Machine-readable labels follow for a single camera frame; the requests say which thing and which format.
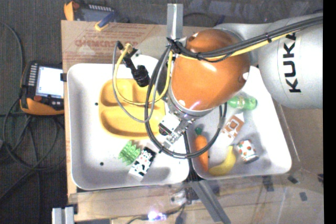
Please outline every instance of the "yellow cable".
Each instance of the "yellow cable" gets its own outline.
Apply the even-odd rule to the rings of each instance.
[[[258,49],[258,48],[260,48],[260,47],[262,47],[262,46],[264,46],[264,45],[267,45],[267,44],[269,44],[269,43],[271,43],[271,42],[273,42],[273,41],[275,41],[275,40],[278,40],[278,39],[280,39],[280,38],[282,38],[282,37],[286,37],[287,35],[290,35],[290,34],[292,34],[292,33],[293,33],[293,32],[291,32],[291,33],[287,33],[287,34],[284,34],[284,35],[281,35],[281,36],[277,36],[277,37],[274,37],[271,41],[265,40],[265,41],[262,41],[262,42],[260,42],[260,43],[257,43],[257,44],[254,44],[254,45],[252,45],[252,46],[249,46],[249,47],[247,47],[247,48],[244,48],[244,49],[241,49],[241,50],[237,50],[237,51],[235,51],[234,53],[232,53],[232,54],[230,55],[230,57],[232,57],[232,56],[236,56],[236,55],[240,55],[240,54],[244,54],[244,53],[246,53],[246,52],[249,52],[249,51]],[[205,58],[205,59],[206,59],[206,60],[218,60],[218,59],[220,59],[220,58],[222,58],[222,57],[224,57],[224,56],[225,56],[225,55],[221,55],[221,56],[209,57],[209,58]],[[183,55],[183,54],[180,54],[179,57],[184,57],[184,58],[187,58],[187,59],[198,60],[198,59],[196,59],[196,58],[189,57],[189,56],[186,56],[186,55]]]
[[[118,90],[118,86],[117,86],[117,72],[118,72],[118,68],[119,65],[122,62],[122,59],[125,57],[125,55],[127,54],[127,52],[129,51],[129,49],[132,48],[132,45],[127,43],[125,45],[125,49],[123,50],[122,54],[120,55],[117,63],[115,64],[115,69],[114,69],[114,73],[113,73],[113,87],[116,90],[115,92],[117,93],[117,95],[126,103],[129,104],[135,104],[135,105],[145,105],[144,102],[133,102],[131,100],[126,99]],[[160,100],[166,93],[166,91],[168,90],[169,87],[169,81],[170,81],[170,70],[171,70],[171,66],[172,66],[172,60],[173,60],[173,53],[170,51],[169,52],[169,59],[168,59],[168,66],[167,66],[167,77],[166,77],[166,84],[165,87],[163,89],[163,92],[155,99],[155,102],[157,102],[158,100]]]

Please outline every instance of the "white tray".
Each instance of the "white tray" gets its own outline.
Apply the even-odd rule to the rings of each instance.
[[[282,174],[291,168],[292,162],[284,133],[280,126],[272,98],[262,82],[258,68],[250,68],[248,80],[240,94],[256,98],[258,104],[254,110],[244,111],[245,123],[234,139],[233,144],[237,144],[241,140],[250,139],[256,148],[259,159],[245,164],[241,156],[235,151],[237,161],[233,169],[226,175],[213,176],[202,169],[198,158],[194,158],[192,159],[194,169],[202,178],[225,179]],[[229,105],[227,107],[227,120],[231,115],[242,112],[242,110],[231,108]],[[209,141],[216,132],[218,118],[219,110],[215,109],[207,116],[197,120],[188,129],[188,142],[191,151],[195,151],[194,139],[196,134],[194,129],[198,126],[202,127]],[[223,147],[223,138],[222,135],[219,135],[215,144],[208,152],[209,167],[220,164],[226,157],[227,147]]]
[[[134,64],[144,62],[151,74],[157,60],[140,55]],[[182,182],[189,173],[188,161],[164,153],[156,155],[142,181],[128,175],[131,165],[126,166],[118,159],[128,140],[110,135],[101,126],[98,106],[95,105],[102,86],[111,77],[112,65],[108,64],[80,63],[68,71],[71,175],[75,184],[84,190],[97,190]],[[132,78],[130,69],[121,65],[118,78]],[[149,141],[148,138],[137,141],[137,144],[143,148]],[[183,138],[176,142],[174,148],[185,153]]]

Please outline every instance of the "kuka logo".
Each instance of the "kuka logo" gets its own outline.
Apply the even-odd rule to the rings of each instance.
[[[295,42],[296,42],[296,36],[295,33],[292,35],[287,35],[286,38],[291,39],[294,41],[294,43],[288,48],[287,44],[284,43],[284,49],[286,51],[286,54],[282,55],[282,57],[285,59],[287,58],[293,58],[294,59],[294,53],[291,53],[291,51],[295,47]],[[283,61],[284,66],[291,66],[291,72],[285,73],[285,78],[295,78],[296,76],[296,70],[295,70],[295,62],[294,61]],[[287,85],[290,87],[289,92],[301,92],[300,89],[297,89],[296,87],[298,86],[298,79],[295,78],[293,82],[290,82],[288,79],[286,79]]]

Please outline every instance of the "toy banana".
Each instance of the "toy banana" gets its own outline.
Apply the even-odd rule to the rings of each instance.
[[[233,146],[229,146],[225,161],[221,164],[209,169],[209,173],[213,176],[223,176],[230,172],[236,163],[236,156],[233,152]]]

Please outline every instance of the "toy carrot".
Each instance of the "toy carrot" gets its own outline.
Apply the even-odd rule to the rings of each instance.
[[[202,135],[202,128],[197,127],[195,129],[195,133],[197,134],[197,137],[195,139],[195,147],[196,147],[196,150],[199,151],[207,145],[208,141],[206,137]],[[200,155],[198,159],[201,162],[203,169],[205,171],[208,171],[208,151]]]

